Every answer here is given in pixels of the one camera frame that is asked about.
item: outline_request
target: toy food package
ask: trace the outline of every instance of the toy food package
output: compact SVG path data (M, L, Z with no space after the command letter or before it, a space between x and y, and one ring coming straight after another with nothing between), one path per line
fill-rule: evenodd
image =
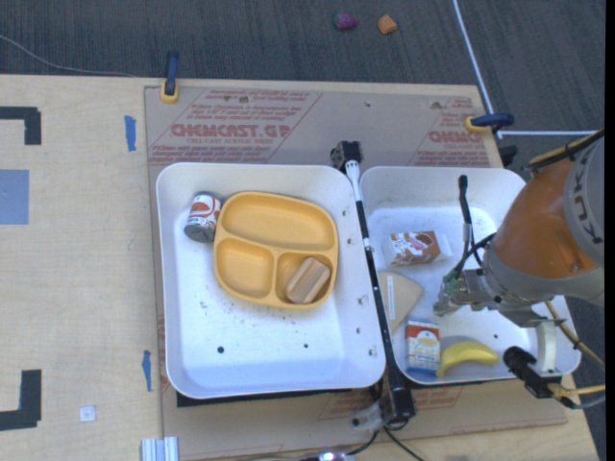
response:
M389 266L432 263L451 255L446 236L435 230L391 233L382 250Z
M406 370L435 374L440 366L440 330L433 323L406 323Z

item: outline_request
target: yellow banana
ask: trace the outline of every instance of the yellow banana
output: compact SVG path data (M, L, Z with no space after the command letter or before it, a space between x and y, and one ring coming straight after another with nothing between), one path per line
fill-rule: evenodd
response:
M461 362L474 361L481 364L497 364L500 358L491 348L474 340L462 340L449 345L440 354L440 367L436 371L442 377L446 371Z

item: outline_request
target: red can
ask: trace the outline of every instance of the red can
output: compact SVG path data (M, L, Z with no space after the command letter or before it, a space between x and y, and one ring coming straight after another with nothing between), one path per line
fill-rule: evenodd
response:
M197 193L185 223L185 235L197 242L213 241L221 206L220 200L213 195Z

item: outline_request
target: white sticker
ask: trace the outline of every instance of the white sticker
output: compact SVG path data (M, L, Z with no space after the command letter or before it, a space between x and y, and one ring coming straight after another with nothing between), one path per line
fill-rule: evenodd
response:
M93 404L82 406L79 409L79 415L82 422L93 422L96 420L96 407Z
M388 319L395 319L395 291L393 290L393 277L386 277L386 290L388 292Z

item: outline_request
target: yellow plate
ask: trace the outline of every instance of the yellow plate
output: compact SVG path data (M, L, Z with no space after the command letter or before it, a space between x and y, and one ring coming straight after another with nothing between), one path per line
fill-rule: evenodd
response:
M220 210L213 240L216 278L230 294L275 307L311 308L332 292L337 229L322 207L298 198L244 191ZM310 303L293 303L285 287L307 257L331 270Z

